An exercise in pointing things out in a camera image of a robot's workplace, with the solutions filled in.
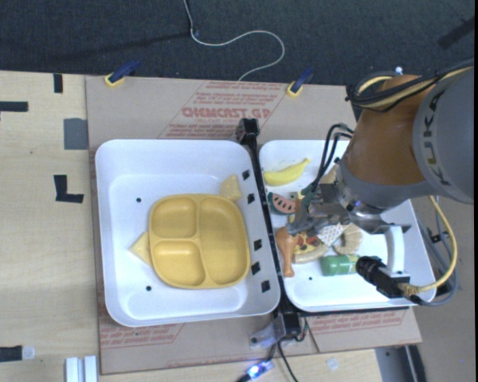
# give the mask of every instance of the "cardboard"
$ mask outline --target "cardboard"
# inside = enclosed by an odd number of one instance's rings
[[[167,80],[128,77],[110,88],[102,76],[86,77],[96,278],[99,298],[101,373],[258,360],[249,333],[270,315],[127,328],[104,307],[94,156],[114,138],[234,138],[242,118],[258,119],[258,142],[323,139],[335,123],[354,128],[344,87],[305,85],[292,98],[286,84]],[[288,356],[413,344],[421,335],[411,309],[309,317],[309,334],[286,347]]]

